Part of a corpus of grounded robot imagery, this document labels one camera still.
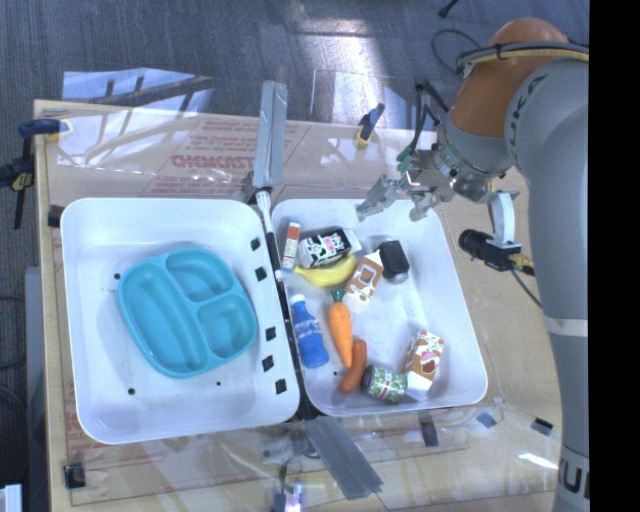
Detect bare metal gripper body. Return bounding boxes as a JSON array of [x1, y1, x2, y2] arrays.
[[398, 148, 495, 205]]

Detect black can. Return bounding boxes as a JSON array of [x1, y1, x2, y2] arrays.
[[375, 239, 412, 285]]

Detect black and white cow carton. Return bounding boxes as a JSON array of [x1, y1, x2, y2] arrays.
[[295, 226, 363, 270]]

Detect brown and white carton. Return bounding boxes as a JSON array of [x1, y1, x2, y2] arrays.
[[343, 249, 386, 315]]

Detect yellow banana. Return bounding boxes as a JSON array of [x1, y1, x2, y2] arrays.
[[291, 252, 359, 289]]

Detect white plastic tray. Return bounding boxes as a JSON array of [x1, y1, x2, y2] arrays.
[[59, 196, 302, 446], [269, 197, 489, 419]]

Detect red and white stick packet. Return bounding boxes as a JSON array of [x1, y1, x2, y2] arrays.
[[280, 220, 302, 274]]

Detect orange carrot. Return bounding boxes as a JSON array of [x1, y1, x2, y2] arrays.
[[327, 287, 355, 370]]

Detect brown white carton pink print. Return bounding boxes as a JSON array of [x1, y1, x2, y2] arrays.
[[402, 329, 446, 403]]

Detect blue bottle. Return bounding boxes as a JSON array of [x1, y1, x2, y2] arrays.
[[289, 292, 331, 370]]

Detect brown cardboard board red print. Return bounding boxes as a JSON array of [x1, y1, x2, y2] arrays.
[[33, 98, 567, 507]]

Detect orange sausage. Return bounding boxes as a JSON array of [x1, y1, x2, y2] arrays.
[[337, 338, 369, 395]]

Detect green can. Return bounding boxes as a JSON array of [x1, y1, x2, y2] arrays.
[[360, 364, 409, 406]]

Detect blue divided plate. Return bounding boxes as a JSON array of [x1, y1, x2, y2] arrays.
[[116, 246, 260, 380]]

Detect black cylinder on white bracket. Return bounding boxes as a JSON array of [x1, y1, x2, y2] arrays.
[[457, 189, 524, 273]]

